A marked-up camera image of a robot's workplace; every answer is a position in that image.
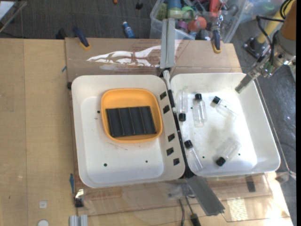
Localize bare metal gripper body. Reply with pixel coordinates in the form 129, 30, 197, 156
246, 52, 296, 80

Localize clear plastic bottle black cap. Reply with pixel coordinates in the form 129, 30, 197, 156
210, 96, 237, 121
192, 93, 208, 128
215, 137, 242, 167
176, 90, 189, 122
183, 139, 204, 172

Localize white plastic tray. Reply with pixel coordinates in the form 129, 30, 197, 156
71, 74, 186, 189
169, 73, 281, 178

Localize orange plate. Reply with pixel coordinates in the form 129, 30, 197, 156
100, 88, 164, 143

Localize black ribbed rectangular insert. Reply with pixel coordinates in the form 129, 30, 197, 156
105, 105, 158, 138

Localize blue bottle white cap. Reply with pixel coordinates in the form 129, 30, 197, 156
122, 21, 136, 39

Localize yellow post grey base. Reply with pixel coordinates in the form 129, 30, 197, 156
243, 7, 283, 59

